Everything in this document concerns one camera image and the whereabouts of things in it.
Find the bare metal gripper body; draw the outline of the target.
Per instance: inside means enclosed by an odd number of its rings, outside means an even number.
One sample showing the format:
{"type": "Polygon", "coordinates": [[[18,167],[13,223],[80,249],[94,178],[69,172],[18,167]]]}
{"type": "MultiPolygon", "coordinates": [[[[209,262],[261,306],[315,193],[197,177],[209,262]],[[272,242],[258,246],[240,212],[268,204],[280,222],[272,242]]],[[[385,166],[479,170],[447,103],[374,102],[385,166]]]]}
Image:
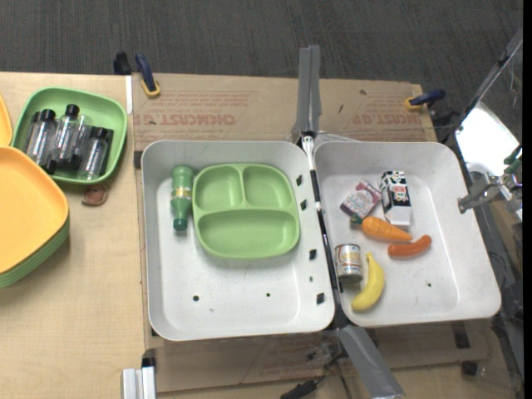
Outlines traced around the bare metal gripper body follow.
{"type": "Polygon", "coordinates": [[[522,210],[522,184],[515,173],[506,171],[500,177],[500,192],[506,200],[505,208],[508,211],[522,210]]]}

